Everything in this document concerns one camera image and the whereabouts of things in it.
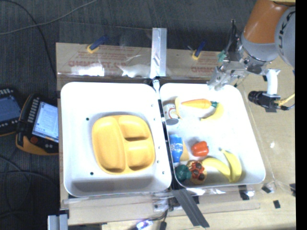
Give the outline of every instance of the blue clamp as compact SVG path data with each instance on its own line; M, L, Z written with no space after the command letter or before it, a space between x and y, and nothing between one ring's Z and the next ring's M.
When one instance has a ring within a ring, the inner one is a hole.
M95 42L93 42L91 45L87 47L87 51L92 54L96 52L99 49L99 46L104 44L108 40L107 36L102 36L98 38Z
M198 48L194 51L192 55L193 59L198 59L201 56L201 51L204 48L205 44L206 44L206 40L203 40L201 44L198 46Z

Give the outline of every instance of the can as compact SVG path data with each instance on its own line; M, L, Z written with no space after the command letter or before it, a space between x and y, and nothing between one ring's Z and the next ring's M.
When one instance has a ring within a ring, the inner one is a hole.
M176 106L173 102L165 102L163 106L165 122L167 125L175 125L179 122Z

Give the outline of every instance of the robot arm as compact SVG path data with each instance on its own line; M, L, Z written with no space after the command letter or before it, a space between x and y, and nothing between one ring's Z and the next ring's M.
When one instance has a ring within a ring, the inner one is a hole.
M278 55L295 69L295 0L258 0L243 33L238 34L232 21L232 34L219 55L221 65L214 69L209 88L221 89L237 83L248 74L264 76L268 80L266 92L251 92L249 100L266 108L280 108L275 101L279 70L266 69Z

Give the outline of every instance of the handheld device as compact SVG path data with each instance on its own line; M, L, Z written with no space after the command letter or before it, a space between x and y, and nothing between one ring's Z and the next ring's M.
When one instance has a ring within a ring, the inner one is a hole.
M59 152L58 108L56 102L31 94L21 110L16 146L37 155Z
M16 131L21 112L20 98L15 89L0 89L0 136Z

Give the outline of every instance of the tomato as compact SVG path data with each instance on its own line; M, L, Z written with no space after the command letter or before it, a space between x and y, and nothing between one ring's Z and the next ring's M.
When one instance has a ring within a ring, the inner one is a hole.
M207 142L201 141L194 144L191 148L192 154L195 157L205 157L209 153Z

